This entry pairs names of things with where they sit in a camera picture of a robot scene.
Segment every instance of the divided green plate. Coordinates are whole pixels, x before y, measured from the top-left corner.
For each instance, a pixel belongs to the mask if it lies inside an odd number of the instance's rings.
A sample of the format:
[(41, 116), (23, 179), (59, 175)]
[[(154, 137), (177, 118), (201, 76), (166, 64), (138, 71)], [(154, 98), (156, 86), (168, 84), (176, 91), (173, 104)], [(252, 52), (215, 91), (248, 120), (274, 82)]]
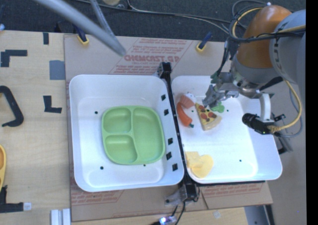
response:
[(144, 106), (120, 106), (102, 116), (104, 149), (118, 164), (148, 164), (165, 151), (161, 120), (155, 110)]

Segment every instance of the pizza slice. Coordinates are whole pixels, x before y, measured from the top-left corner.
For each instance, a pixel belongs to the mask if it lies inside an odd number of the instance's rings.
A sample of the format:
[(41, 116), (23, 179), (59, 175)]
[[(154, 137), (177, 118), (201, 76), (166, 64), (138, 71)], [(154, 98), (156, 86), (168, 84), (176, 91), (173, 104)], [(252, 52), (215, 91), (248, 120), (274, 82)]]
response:
[(195, 108), (198, 112), (200, 123), (204, 131), (207, 131), (217, 126), (222, 119), (221, 116), (216, 115), (211, 110), (206, 109), (203, 105), (200, 105), (199, 103), (195, 103)]

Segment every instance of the cardboard box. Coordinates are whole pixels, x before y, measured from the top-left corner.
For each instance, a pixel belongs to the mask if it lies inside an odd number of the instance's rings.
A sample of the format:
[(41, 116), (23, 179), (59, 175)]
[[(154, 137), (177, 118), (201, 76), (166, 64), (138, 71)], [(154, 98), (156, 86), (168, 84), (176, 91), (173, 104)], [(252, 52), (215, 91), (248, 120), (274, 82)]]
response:
[[(221, 42), (208, 42), (205, 50), (198, 53), (195, 47), (199, 41), (138, 37), (118, 39), (127, 50), (123, 57), (91, 36), (86, 46), (78, 41), (76, 35), (66, 35), (64, 38), (73, 222), (169, 215), (175, 206), (167, 206), (164, 198), (176, 192), (178, 185), (94, 193), (81, 190), (74, 180), (68, 95), (70, 80), (80, 74), (155, 75), (161, 62), (171, 63), (172, 79), (179, 75), (210, 75), (219, 67), (224, 47)], [(227, 62), (223, 70), (228, 71), (229, 68)], [(213, 185), (200, 187), (198, 201), (188, 203), (186, 212), (271, 203), (267, 182)]]

